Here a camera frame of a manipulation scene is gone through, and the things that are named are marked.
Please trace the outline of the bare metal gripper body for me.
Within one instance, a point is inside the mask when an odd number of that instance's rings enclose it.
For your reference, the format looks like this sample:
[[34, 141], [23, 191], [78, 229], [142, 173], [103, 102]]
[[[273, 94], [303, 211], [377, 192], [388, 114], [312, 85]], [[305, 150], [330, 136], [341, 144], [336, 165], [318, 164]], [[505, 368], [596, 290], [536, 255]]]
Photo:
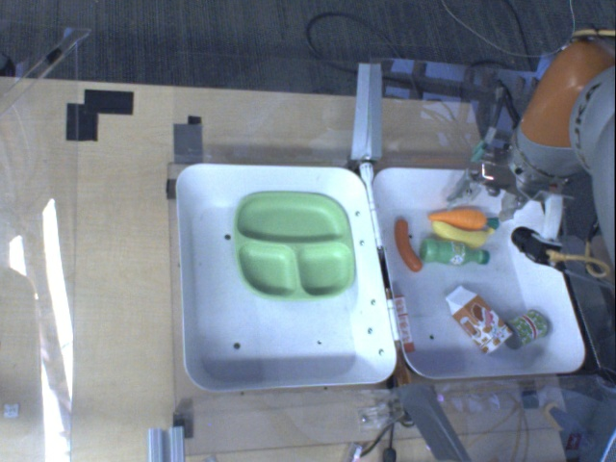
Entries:
[[506, 192], [521, 196], [518, 187], [518, 166], [509, 162], [482, 160], [478, 168], [478, 183], [490, 193]]

